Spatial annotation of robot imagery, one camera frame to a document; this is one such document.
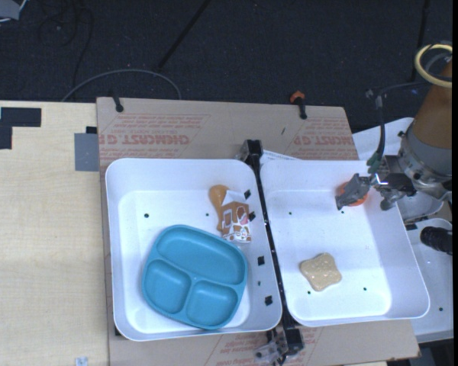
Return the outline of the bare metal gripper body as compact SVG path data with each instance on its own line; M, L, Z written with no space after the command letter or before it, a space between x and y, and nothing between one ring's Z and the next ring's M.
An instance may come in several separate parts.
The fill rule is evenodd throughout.
M378 192L396 188L407 193L392 207L407 220L433 214L451 199L452 176L437 172L414 154L384 155L372 164L372 177Z

